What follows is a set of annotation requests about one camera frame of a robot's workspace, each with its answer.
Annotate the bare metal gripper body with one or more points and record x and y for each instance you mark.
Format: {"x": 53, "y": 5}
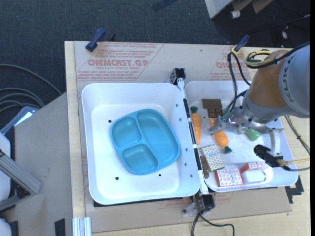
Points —
{"x": 253, "y": 124}

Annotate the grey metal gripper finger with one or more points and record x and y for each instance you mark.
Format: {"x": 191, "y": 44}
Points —
{"x": 223, "y": 120}
{"x": 216, "y": 127}

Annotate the orange toy carrot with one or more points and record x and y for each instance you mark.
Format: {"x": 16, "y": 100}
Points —
{"x": 221, "y": 138}
{"x": 196, "y": 125}

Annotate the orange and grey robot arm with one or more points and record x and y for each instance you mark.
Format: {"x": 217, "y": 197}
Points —
{"x": 275, "y": 82}

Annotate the light green toy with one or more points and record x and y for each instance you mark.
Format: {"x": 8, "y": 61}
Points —
{"x": 253, "y": 134}

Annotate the brown chocolate bar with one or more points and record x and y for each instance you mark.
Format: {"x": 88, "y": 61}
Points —
{"x": 212, "y": 104}

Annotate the thin black and white rod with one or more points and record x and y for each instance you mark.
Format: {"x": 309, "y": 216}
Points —
{"x": 190, "y": 124}

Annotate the white plastic tray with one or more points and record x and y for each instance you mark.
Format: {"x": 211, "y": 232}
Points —
{"x": 103, "y": 141}
{"x": 241, "y": 151}

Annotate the white carton with orange pattern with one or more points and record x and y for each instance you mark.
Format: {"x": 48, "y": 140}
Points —
{"x": 213, "y": 157}

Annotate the orange and white packet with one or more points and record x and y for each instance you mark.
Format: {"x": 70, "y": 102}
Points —
{"x": 251, "y": 166}

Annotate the brown biscuit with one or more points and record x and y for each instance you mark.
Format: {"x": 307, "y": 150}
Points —
{"x": 204, "y": 172}

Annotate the red and white carton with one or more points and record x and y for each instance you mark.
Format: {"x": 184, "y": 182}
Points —
{"x": 229, "y": 177}

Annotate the blue divided plate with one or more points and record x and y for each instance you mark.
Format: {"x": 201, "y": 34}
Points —
{"x": 145, "y": 141}

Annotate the brown cardboard board, red print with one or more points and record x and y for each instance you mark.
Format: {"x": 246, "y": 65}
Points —
{"x": 147, "y": 58}

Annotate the black cylinder on white bracket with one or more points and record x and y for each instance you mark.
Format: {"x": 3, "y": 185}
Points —
{"x": 267, "y": 155}

